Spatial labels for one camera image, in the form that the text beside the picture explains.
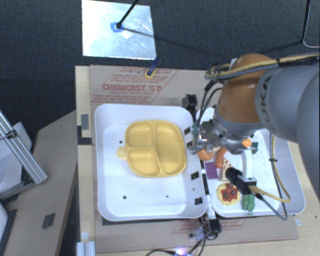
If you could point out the orange toy sausage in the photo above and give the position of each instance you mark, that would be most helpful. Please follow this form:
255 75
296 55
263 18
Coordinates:
220 157

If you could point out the purple flat rectangle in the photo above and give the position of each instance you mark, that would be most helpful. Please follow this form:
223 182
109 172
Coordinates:
212 170

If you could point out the small dark green block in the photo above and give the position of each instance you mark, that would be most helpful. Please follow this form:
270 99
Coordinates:
254 145

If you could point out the yellow toy spaghetti with meatballs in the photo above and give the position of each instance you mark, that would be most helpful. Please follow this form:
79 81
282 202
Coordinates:
227 196

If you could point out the small orange block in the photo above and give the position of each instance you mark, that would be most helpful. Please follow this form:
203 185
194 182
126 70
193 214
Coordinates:
247 142

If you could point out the round orange toy fruit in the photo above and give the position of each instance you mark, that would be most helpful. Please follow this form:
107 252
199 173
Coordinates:
204 155

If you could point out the thin black and white rod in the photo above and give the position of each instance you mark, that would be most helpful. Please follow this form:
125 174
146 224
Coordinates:
206 186

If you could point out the brown cardboard board red print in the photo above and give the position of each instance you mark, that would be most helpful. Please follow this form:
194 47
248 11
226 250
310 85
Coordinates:
140 87

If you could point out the yellow divided plate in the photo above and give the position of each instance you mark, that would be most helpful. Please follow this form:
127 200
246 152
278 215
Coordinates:
155 147

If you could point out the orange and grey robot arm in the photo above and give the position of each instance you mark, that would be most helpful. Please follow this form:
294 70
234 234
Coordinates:
287 100

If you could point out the black cylinder on white bracket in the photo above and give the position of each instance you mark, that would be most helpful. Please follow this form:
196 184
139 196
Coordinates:
235 175

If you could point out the green toy vegetable bundle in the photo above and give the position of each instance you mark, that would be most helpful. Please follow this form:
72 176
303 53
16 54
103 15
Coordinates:
248 203

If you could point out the toy pizza slice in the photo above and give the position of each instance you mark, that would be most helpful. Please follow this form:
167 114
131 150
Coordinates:
225 170

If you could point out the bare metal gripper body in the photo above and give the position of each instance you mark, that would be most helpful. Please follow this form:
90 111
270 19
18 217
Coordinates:
212 136

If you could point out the white plastic tray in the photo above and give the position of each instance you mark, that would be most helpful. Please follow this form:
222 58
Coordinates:
265 172
150 197

